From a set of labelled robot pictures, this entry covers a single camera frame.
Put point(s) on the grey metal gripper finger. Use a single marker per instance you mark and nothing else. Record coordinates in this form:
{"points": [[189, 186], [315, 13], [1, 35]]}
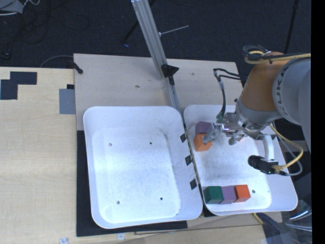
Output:
{"points": [[233, 139], [211, 135]]}

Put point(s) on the purple cube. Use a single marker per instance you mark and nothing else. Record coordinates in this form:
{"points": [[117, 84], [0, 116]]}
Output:
{"points": [[228, 194], [201, 127]]}

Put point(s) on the white plastic tray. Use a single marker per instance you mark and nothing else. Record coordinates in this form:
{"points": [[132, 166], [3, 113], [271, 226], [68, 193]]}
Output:
{"points": [[228, 166], [137, 171]]}

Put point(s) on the orange cube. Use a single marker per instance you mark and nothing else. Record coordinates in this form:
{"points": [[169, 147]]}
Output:
{"points": [[242, 193], [200, 145]]}

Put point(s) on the black cylinder on white bracket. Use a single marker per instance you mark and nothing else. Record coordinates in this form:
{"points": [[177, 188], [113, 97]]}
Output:
{"points": [[261, 164]]}

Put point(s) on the pale wood board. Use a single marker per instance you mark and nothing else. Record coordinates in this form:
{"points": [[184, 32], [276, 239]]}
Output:
{"points": [[114, 85]]}

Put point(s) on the green cube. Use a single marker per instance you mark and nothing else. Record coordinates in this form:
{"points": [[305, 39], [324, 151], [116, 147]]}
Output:
{"points": [[212, 194]]}

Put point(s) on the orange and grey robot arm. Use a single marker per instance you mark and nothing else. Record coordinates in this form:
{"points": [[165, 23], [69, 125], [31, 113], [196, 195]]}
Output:
{"points": [[264, 90]]}

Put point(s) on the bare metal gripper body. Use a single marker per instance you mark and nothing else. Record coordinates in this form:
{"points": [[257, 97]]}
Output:
{"points": [[236, 126]]}

